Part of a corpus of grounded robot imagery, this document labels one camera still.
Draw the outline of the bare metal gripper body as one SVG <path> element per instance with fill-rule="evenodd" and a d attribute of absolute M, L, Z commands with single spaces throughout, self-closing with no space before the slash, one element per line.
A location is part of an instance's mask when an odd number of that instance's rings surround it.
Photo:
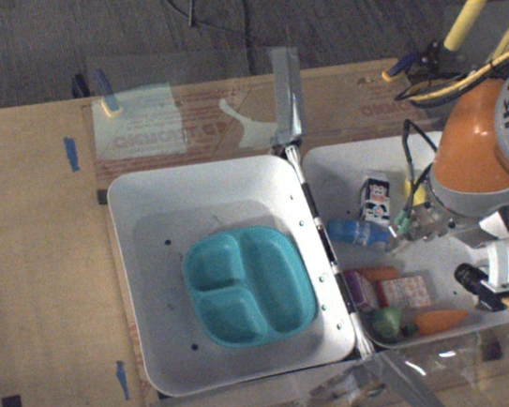
<path fill-rule="evenodd" d="M 414 206 L 408 218 L 409 225 L 403 237 L 411 242 L 445 236 L 450 230 L 456 228 L 453 215 L 442 205 L 430 201 Z"/>

